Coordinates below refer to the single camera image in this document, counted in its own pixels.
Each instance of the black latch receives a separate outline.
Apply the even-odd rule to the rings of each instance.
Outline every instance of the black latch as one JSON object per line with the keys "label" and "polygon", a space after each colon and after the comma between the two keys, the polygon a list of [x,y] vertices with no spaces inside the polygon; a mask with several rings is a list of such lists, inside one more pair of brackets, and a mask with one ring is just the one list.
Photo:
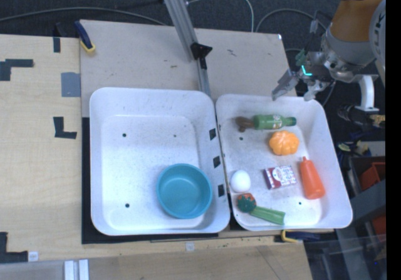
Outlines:
{"label": "black latch", "polygon": [[193,57],[195,58],[195,60],[199,59],[200,67],[203,70],[207,70],[205,57],[211,52],[212,49],[213,48],[211,48],[210,46],[202,45],[199,43],[193,43],[190,46],[190,50],[192,51]]}

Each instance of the metal pole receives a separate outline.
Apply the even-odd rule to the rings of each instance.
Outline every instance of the metal pole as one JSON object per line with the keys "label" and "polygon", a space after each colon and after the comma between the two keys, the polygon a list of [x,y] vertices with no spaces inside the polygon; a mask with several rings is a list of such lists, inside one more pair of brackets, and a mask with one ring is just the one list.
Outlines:
{"label": "metal pole", "polygon": [[185,53],[190,61],[197,61],[198,84],[201,91],[211,95],[207,70],[201,65],[199,58],[195,58],[191,51],[191,46],[198,43],[194,27],[190,20],[185,0],[164,0],[169,10],[172,22],[177,30],[178,36],[184,47]]}

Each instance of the toy bottle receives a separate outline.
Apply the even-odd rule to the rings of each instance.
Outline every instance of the toy bottle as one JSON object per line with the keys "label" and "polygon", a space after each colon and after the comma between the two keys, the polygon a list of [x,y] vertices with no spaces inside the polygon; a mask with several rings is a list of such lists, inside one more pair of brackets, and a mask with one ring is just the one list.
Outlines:
{"label": "toy bottle", "polygon": [[300,165],[301,178],[305,197],[310,200],[319,199],[326,194],[325,187],[321,183],[320,176],[311,160],[303,157]]}
{"label": "toy bottle", "polygon": [[255,130],[277,130],[282,127],[296,125],[295,117],[282,117],[281,115],[255,115],[253,117]]}

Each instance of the egg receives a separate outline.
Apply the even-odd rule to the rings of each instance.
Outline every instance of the egg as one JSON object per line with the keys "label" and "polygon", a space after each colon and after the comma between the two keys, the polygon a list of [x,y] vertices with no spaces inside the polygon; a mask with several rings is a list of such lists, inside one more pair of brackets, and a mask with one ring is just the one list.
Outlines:
{"label": "egg", "polygon": [[234,192],[247,192],[251,188],[251,178],[244,170],[235,171],[231,177],[230,186]]}

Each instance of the plastic toy food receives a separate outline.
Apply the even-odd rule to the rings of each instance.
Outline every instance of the plastic toy food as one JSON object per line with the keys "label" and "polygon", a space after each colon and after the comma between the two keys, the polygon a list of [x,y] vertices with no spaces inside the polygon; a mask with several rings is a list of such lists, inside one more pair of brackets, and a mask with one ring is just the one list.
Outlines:
{"label": "plastic toy food", "polygon": [[249,213],[254,217],[273,222],[275,224],[284,224],[285,212],[277,211],[273,209],[267,209],[265,207],[258,207],[256,200],[250,193],[241,194],[237,198],[238,209],[241,212]]}
{"label": "plastic toy food", "polygon": [[255,115],[252,118],[236,117],[236,124],[239,131],[244,132],[247,128],[255,130],[278,130],[282,127],[292,127],[296,125],[295,117],[282,117],[278,114],[272,115]]}
{"label": "plastic toy food", "polygon": [[303,157],[299,166],[305,197],[310,200],[319,199],[326,194],[325,187],[321,183],[318,171],[311,160]]}
{"label": "plastic toy food", "polygon": [[289,131],[274,132],[269,140],[269,146],[276,155],[294,154],[299,145],[298,137]]}
{"label": "plastic toy food", "polygon": [[269,190],[296,184],[296,177],[290,165],[264,169],[263,175]]}
{"label": "plastic toy food", "polygon": [[237,193],[244,193],[251,188],[251,178],[244,170],[237,170],[231,177],[231,189]]}

